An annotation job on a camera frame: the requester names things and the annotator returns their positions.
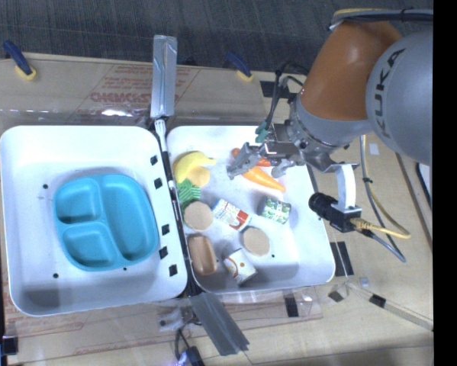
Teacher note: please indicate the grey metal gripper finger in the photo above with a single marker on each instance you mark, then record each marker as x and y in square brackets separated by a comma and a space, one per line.
[245, 156]
[285, 164]

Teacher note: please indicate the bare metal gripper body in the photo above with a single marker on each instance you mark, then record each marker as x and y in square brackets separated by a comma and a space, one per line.
[285, 147]

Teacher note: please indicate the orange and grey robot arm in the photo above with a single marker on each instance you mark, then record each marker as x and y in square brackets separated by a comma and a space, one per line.
[342, 78]

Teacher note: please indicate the large orange carrot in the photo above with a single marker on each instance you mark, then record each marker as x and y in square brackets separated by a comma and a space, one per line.
[264, 179]

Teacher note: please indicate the green and white can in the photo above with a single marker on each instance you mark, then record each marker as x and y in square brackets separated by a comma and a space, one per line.
[275, 210]

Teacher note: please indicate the pale yellow round toy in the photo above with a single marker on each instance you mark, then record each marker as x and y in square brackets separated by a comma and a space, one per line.
[200, 176]

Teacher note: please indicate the yellow banana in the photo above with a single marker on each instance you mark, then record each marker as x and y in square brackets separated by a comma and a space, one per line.
[188, 160]

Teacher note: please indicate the white and red carton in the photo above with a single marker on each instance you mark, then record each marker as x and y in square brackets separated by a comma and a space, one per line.
[230, 214]

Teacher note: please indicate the green striped toy food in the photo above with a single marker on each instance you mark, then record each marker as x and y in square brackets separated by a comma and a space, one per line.
[188, 193]

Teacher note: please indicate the tan round biscuit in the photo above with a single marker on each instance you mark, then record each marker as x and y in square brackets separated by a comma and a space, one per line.
[255, 241]
[198, 216]

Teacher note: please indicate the white plastic tray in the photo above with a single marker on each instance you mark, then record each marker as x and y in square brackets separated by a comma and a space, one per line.
[304, 250]
[29, 204]

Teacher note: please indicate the thin black and white rod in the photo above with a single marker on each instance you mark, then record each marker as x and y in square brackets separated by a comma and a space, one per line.
[160, 130]

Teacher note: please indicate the brown bread roll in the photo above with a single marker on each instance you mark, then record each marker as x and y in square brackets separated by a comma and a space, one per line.
[202, 254]

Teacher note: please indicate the white and orange can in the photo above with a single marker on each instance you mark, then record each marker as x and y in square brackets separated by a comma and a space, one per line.
[240, 266]

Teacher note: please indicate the blue divided plate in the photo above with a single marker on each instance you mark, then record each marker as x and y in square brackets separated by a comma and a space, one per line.
[106, 219]

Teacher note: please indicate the brown cardboard board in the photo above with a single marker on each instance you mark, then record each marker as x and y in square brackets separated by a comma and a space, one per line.
[79, 86]

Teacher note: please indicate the black cylinder on white bracket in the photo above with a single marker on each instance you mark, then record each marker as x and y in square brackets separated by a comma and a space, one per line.
[333, 210]

